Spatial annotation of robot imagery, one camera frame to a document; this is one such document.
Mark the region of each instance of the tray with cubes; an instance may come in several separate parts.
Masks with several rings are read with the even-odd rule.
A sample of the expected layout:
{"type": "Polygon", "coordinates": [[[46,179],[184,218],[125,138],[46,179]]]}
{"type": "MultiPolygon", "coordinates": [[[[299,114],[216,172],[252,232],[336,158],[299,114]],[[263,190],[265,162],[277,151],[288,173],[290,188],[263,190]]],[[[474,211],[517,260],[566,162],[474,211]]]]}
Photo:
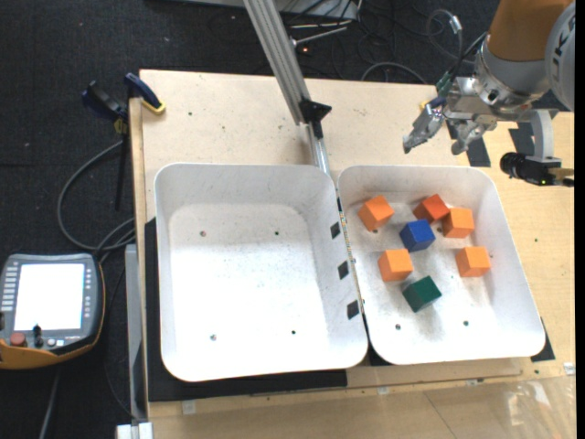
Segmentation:
{"type": "Polygon", "coordinates": [[[467,166],[351,166],[337,189],[370,343],[382,359],[516,358],[543,348],[537,307],[487,174],[467,166]],[[364,219],[373,198],[390,216],[364,219]]]}

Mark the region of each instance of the white screen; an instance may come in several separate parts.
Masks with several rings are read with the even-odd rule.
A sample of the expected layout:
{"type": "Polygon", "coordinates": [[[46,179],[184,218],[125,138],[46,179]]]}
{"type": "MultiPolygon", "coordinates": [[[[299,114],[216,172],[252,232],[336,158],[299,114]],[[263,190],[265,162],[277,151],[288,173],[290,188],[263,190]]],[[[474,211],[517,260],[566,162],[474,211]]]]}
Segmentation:
{"type": "Polygon", "coordinates": [[[23,264],[15,330],[81,328],[83,263],[23,264]]]}

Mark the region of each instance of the table top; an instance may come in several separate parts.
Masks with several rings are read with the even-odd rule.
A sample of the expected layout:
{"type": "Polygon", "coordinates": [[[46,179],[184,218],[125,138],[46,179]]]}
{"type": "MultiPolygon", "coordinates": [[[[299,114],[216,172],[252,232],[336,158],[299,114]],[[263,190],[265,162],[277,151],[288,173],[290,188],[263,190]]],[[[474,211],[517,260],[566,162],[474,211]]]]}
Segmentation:
{"type": "MultiPolygon", "coordinates": [[[[306,131],[293,123],[273,77],[162,70],[141,70],[140,76],[167,104],[165,113],[156,116],[142,109],[138,100],[130,103],[139,276],[143,282],[144,224],[154,217],[154,176],[161,167],[177,162],[311,164],[312,158],[306,131]]],[[[466,155],[451,155],[452,141],[446,127],[408,155],[402,150],[402,135],[410,131],[420,103],[433,97],[433,86],[341,80],[306,83],[314,100],[333,107],[323,127],[334,180],[353,165],[469,165],[466,155]]],[[[573,167],[573,114],[561,112],[553,126],[555,156],[563,160],[564,167],[573,167]]],[[[497,187],[554,359],[383,367],[370,366],[364,360],[347,370],[347,389],[205,399],[197,401],[197,412],[259,408],[267,398],[272,398],[271,405],[303,405],[341,402],[385,389],[408,394],[461,388],[477,379],[501,383],[566,376],[565,363],[574,365],[576,358],[574,189],[537,187],[500,171],[499,158],[515,151],[509,130],[516,128],[515,123],[500,123],[485,134],[492,166],[482,170],[497,187]]],[[[182,415],[183,408],[181,402],[150,403],[149,415],[168,419],[182,415]]],[[[218,437],[231,437],[228,430],[218,437]]]]}

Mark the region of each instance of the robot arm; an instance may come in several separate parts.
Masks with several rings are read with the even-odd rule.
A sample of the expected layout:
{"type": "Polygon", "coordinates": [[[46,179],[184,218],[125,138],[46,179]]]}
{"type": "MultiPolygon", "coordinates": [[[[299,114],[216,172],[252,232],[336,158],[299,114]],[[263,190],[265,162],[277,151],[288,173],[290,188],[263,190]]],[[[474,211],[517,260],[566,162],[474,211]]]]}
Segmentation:
{"type": "Polygon", "coordinates": [[[559,183],[568,171],[560,169],[552,145],[547,145],[552,143],[550,112],[537,115],[532,103],[553,90],[574,111],[575,0],[501,0],[489,31],[478,43],[473,75],[457,77],[448,71],[441,78],[437,98],[424,106],[403,138],[405,153],[432,138],[443,121],[457,132],[454,155],[467,151],[500,120],[531,122],[542,145],[527,161],[536,162],[540,173],[526,168],[530,173],[523,177],[517,166],[526,161],[510,156],[501,167],[511,177],[539,185],[559,183]]]}

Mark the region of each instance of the wooden table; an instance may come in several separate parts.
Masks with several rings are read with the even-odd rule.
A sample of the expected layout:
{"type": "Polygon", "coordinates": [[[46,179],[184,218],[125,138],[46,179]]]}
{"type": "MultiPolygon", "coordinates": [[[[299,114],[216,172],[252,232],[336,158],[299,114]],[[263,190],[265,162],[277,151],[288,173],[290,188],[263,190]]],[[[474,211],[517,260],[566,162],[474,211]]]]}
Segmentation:
{"type": "MultiPolygon", "coordinates": [[[[142,70],[140,76],[167,104],[162,116],[143,109],[138,100],[130,104],[139,279],[144,304],[144,224],[154,217],[154,176],[161,167],[174,162],[311,164],[312,159],[305,130],[293,123],[273,77],[159,70],[142,70]]],[[[410,131],[420,103],[434,95],[434,87],[338,80],[306,82],[314,100],[333,106],[323,127],[334,180],[341,170],[352,165],[468,166],[465,155],[451,155],[452,141],[446,127],[408,155],[402,151],[402,135],[410,131]]],[[[553,124],[555,155],[562,158],[564,167],[573,167],[574,116],[562,112],[553,124]]],[[[373,425],[367,437],[394,437],[392,433],[396,437],[421,437],[423,432],[425,437],[453,437],[450,430],[460,425],[461,418],[455,414],[450,423],[443,415],[448,415],[455,404],[460,410],[476,404],[463,401],[466,396],[477,396],[483,389],[485,396],[481,398],[516,398],[516,387],[535,381],[540,385],[539,400],[535,400],[536,394],[524,393],[523,398],[534,400],[534,405],[524,402],[518,411],[525,408],[529,415],[539,412],[543,392],[545,397],[548,392],[548,396],[557,396],[559,408],[568,404],[572,412],[569,418],[563,416],[560,426],[555,423],[555,415],[549,414],[546,422],[552,426],[548,429],[570,433],[571,428],[576,428],[572,422],[576,413],[571,410],[574,401],[566,394],[567,388],[574,389],[575,378],[567,377],[565,365],[574,366],[576,362],[574,189],[536,187],[502,173],[500,157],[515,151],[508,131],[511,128],[516,125],[500,123],[485,135],[492,167],[483,171],[497,186],[555,359],[538,363],[531,359],[486,359],[382,367],[370,366],[364,360],[347,370],[347,389],[151,402],[148,417],[154,424],[155,437],[311,436],[305,426],[319,437],[351,437],[364,435],[373,425]],[[483,385],[470,390],[478,379],[483,385]]],[[[508,412],[509,404],[499,408],[508,412]]],[[[475,422],[470,420],[467,426],[463,422],[462,427],[470,426],[475,427],[475,422]]],[[[513,426],[510,425],[511,431],[517,430],[513,426]]],[[[537,434],[536,426],[530,427],[530,433],[537,434]]]]}

